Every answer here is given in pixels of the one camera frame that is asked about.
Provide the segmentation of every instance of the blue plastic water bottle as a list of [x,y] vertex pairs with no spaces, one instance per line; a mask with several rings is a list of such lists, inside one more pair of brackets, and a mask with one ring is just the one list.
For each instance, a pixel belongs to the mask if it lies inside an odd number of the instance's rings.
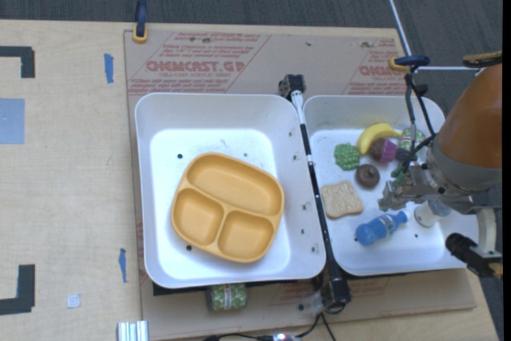
[[398,226],[408,221],[408,215],[401,211],[397,215],[386,213],[369,223],[361,224],[355,231],[355,237],[364,246],[373,244],[376,240],[383,239],[394,233]]

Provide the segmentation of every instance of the orange plate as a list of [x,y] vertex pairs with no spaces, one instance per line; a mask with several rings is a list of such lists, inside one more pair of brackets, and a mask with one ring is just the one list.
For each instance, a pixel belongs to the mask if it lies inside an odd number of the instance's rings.
[[280,183],[255,166],[220,153],[196,157],[172,202],[172,226],[196,248],[240,263],[264,256],[284,208]]

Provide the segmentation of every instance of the yellow banana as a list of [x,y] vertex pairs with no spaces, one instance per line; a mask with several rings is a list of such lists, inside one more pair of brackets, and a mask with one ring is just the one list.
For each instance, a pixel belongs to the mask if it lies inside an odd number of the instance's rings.
[[373,124],[362,132],[360,137],[358,138],[357,148],[360,152],[360,155],[366,155],[369,152],[370,145],[374,140],[378,138],[385,137],[400,137],[402,134],[401,131],[397,131],[392,128],[386,122],[379,122],[378,124]]

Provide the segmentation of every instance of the wooden table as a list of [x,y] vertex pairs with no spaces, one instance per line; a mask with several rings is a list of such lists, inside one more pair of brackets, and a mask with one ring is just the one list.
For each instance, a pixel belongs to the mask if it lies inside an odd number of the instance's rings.
[[[123,44],[132,26],[0,21],[0,46],[31,46],[36,62],[36,77],[21,78],[19,58],[0,58],[0,98],[25,100],[24,143],[0,144],[0,299],[16,296],[19,265],[34,264],[36,271],[35,306],[0,315],[2,339],[104,341],[115,339],[117,323],[141,319]],[[336,35],[350,29],[244,30]],[[113,57],[111,84],[104,54]],[[332,330],[338,339],[495,340],[481,285],[467,274],[474,309],[338,323]],[[69,295],[80,296],[80,307],[67,306]],[[310,339],[330,338],[320,324]]]

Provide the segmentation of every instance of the blue square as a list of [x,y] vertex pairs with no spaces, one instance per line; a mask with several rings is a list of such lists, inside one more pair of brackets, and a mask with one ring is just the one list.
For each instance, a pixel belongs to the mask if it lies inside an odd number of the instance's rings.
[[25,100],[0,98],[0,144],[25,143]]

